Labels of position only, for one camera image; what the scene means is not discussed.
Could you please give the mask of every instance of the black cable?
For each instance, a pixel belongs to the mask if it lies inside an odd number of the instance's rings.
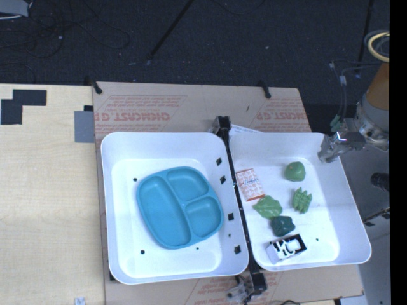
[[[236,12],[236,11],[232,11],[232,10],[226,8],[226,7],[225,7],[222,3],[220,3],[219,1],[216,1],[216,0],[210,0],[210,1],[212,1],[213,3],[216,3],[216,4],[217,4],[218,6],[220,6],[222,9],[226,10],[226,11],[229,12],[229,13],[232,13],[233,15],[246,15],[246,14],[248,14],[248,13],[252,13],[253,11],[259,9],[259,8],[263,5],[263,3],[264,3],[266,0],[261,0],[261,2],[257,5],[257,7],[253,8],[253,9],[251,9],[251,10],[248,10],[248,11],[241,12],[241,13]]]
[[[355,67],[346,67],[341,70],[341,74],[339,75],[338,72],[336,71],[335,67],[335,62],[343,62],[347,64],[352,64],[355,65]],[[349,60],[344,60],[344,59],[337,59],[337,60],[332,60],[330,61],[330,66],[333,72],[335,73],[336,78],[338,79],[340,83],[340,90],[341,90],[341,100],[340,100],[340,106],[338,109],[338,112],[336,115],[339,117],[339,122],[342,122],[347,113],[347,91],[346,91],[346,77],[345,73],[351,70],[361,70],[361,69],[367,69],[370,67],[373,67],[375,65],[380,65],[380,62],[353,62]]]
[[[287,305],[287,304],[301,305],[300,303],[294,302],[290,299],[288,301],[282,302],[280,305]]]
[[[38,4],[41,4],[41,2],[45,2],[46,4],[48,4],[47,6],[47,10],[51,10],[51,15],[36,15],[36,10],[39,10],[40,8],[38,7]],[[34,6],[36,6],[36,8],[31,8],[29,11],[29,17],[27,17],[27,19],[33,21],[36,25],[39,26],[39,30],[30,33],[27,33],[25,31],[22,30],[16,30],[15,32],[21,32],[24,33],[27,37],[27,39],[20,41],[20,42],[14,42],[11,43],[7,40],[0,39],[0,42],[3,42],[4,44],[2,46],[0,46],[0,49],[3,48],[18,48],[18,47],[23,47],[24,52],[30,54],[33,57],[36,58],[48,58],[53,56],[54,54],[56,54],[62,47],[62,44],[64,42],[65,36],[66,36],[66,31],[71,29],[73,26],[77,25],[79,28],[83,29],[89,36],[91,36],[94,40],[96,40],[96,42],[98,42],[99,44],[106,46],[108,48],[124,48],[126,47],[129,42],[130,42],[130,34],[124,30],[121,30],[117,27],[114,27],[112,25],[107,24],[105,21],[103,21],[99,14],[102,11],[102,5],[100,7],[100,10],[95,11],[85,0],[83,0],[84,4],[86,5],[86,7],[91,11],[92,15],[89,17],[86,17],[82,20],[80,20],[79,22],[74,22],[74,21],[68,21],[64,18],[61,9],[51,0],[36,0],[36,3]],[[71,16],[73,17],[73,12],[72,12],[72,6],[69,5],[69,9],[71,11]],[[83,23],[96,18],[97,20],[99,20],[100,22],[102,22],[105,26],[110,27],[114,30],[120,31],[122,33],[125,34],[126,39],[125,39],[125,43],[121,44],[121,45],[110,45],[110,44],[106,44],[103,41],[101,41],[100,39],[97,39],[89,30],[87,30]],[[10,30],[3,30],[0,33],[10,33]],[[39,42],[43,41],[45,39],[50,39],[50,38],[56,38],[57,39],[57,47],[51,52],[51,53],[46,53],[43,55],[38,55],[34,53],[34,49],[37,48],[39,46]]]
[[[22,65],[22,66],[26,67],[28,70],[30,70],[30,72],[32,74],[32,77],[34,78],[32,84],[35,84],[37,82],[37,77],[36,77],[36,74],[35,74],[34,70],[32,70],[32,68],[29,67],[27,64],[23,64],[23,63],[20,63],[20,62],[6,62],[6,63],[3,63],[3,64],[0,64],[0,67],[4,67],[6,65]]]
[[[370,20],[371,20],[371,14],[373,12],[373,6],[375,4],[375,0],[369,0],[368,4],[368,13],[366,15],[366,21],[364,23],[364,31],[363,31],[363,37],[366,37],[366,34],[368,33],[369,26],[370,26]],[[359,51],[359,58],[358,61],[362,61],[363,59],[363,54],[364,54],[364,49],[365,49],[365,44],[361,45],[361,49]]]

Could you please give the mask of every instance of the wooden table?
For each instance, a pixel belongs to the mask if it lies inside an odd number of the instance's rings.
[[[13,90],[46,90],[46,106],[0,125],[2,303],[105,304],[95,144],[74,141],[74,112],[93,105],[92,89],[0,84],[0,99]],[[361,294],[356,267],[344,267],[338,284]]]

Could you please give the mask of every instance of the green toy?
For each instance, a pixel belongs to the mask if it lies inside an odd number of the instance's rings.
[[[301,214],[305,214],[310,207],[312,201],[312,194],[307,194],[307,190],[303,191],[302,188],[298,188],[294,192],[293,196],[293,207],[298,210]]]
[[[300,161],[293,161],[286,166],[286,169],[284,170],[284,176],[287,180],[291,180],[293,182],[303,181],[305,178],[304,164]]]
[[[271,225],[274,235],[277,237],[282,237],[295,229],[292,218],[288,216],[272,218]]]
[[[253,208],[264,218],[271,219],[282,213],[282,207],[278,200],[266,195],[262,197]]]

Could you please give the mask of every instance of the divided plate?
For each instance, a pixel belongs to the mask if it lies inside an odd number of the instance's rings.
[[[170,168],[146,177],[136,196],[147,227],[165,248],[183,248],[206,240],[223,224],[215,191],[192,167]]]

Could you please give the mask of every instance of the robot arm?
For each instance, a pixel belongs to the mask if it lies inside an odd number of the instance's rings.
[[[325,135],[318,157],[330,163],[350,150],[360,150],[366,144],[389,150],[389,59],[372,50],[372,41],[390,36],[388,32],[368,41],[369,51],[383,61],[362,100],[357,103],[353,118],[345,118],[332,136]]]

